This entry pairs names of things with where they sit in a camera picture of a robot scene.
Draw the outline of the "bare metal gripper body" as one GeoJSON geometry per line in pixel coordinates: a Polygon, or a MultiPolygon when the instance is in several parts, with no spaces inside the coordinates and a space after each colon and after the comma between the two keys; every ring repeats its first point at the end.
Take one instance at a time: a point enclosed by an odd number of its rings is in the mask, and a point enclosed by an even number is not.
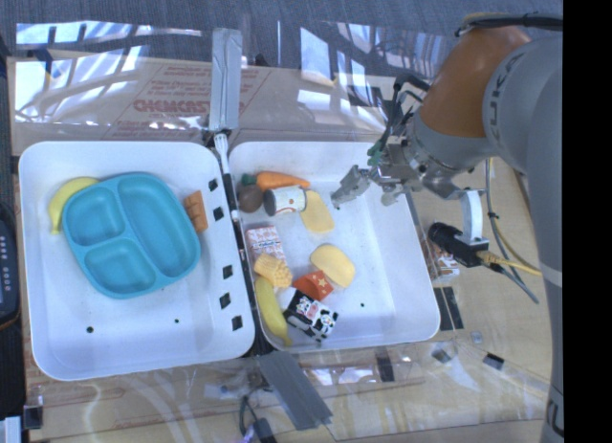
{"type": "Polygon", "coordinates": [[[465,193],[453,183],[463,169],[443,164],[417,141],[378,141],[367,155],[368,177],[387,197],[426,189],[442,199],[458,200],[465,193]]]}

